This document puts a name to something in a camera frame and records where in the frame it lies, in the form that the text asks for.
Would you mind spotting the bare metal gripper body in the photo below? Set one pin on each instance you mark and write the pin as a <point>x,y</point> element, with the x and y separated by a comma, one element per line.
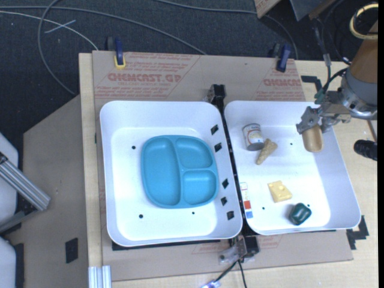
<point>337,106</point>

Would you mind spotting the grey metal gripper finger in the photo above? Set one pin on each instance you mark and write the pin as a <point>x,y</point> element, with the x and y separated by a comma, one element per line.
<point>308,120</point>
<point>327,124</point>

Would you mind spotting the tan toy bread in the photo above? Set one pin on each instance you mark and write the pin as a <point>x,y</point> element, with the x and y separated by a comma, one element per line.
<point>312,139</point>

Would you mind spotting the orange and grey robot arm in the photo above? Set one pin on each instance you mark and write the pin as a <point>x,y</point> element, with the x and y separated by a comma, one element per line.
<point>364,61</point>

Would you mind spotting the white plastic tray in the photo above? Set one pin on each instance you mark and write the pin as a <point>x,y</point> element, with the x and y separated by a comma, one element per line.
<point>300,166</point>
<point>168,223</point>

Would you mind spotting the tan waffle cone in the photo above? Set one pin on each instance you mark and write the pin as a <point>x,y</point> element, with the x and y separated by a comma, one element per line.
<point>265,152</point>

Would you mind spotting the white and grey can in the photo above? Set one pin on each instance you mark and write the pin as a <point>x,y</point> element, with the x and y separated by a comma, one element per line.
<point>252,136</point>

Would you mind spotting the yellow cheese wedge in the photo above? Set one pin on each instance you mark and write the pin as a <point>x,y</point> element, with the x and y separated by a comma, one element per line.
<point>279,191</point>

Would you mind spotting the green bell pepper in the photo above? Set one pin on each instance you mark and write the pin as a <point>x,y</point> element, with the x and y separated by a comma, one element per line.
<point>299,214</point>

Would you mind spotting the brown cardboard board red print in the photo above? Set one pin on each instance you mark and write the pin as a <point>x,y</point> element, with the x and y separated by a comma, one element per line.
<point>168,76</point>

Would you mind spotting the blue divided plate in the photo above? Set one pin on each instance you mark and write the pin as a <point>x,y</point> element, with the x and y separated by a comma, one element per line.
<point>162,172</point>

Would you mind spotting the black cylinder on white bracket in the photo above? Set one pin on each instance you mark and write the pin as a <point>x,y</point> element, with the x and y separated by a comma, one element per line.
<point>366,149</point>

